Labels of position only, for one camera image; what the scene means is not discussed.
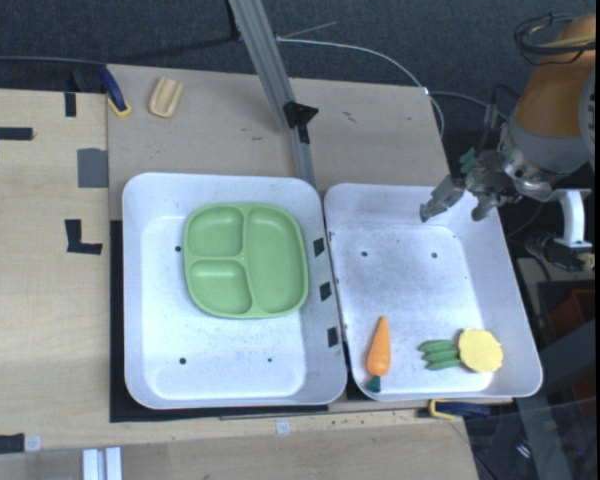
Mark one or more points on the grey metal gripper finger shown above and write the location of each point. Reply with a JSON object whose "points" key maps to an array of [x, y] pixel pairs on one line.
{"points": [[440, 200], [484, 209]]}

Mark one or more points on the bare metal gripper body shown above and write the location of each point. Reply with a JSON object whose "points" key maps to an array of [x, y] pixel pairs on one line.
{"points": [[497, 178]]}

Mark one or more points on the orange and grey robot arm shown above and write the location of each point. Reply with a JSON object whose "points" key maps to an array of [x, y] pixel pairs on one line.
{"points": [[550, 103]]}

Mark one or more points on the white plastic tray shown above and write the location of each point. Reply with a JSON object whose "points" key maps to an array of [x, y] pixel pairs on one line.
{"points": [[220, 363], [410, 288]]}

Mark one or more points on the green toy pea pods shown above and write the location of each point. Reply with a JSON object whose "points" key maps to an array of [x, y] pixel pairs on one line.
{"points": [[439, 355]]}

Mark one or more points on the orange toy carrot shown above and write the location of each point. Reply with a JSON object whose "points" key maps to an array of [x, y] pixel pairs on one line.
{"points": [[379, 350]]}

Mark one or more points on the green divided plate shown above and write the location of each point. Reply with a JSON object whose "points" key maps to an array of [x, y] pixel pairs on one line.
{"points": [[272, 263]]}

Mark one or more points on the brown cardboard board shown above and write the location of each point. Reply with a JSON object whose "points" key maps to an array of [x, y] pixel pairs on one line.
{"points": [[205, 143]]}

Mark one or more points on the black cylinder on white bracket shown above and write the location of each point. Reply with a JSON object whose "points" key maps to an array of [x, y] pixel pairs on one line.
{"points": [[574, 215]]}

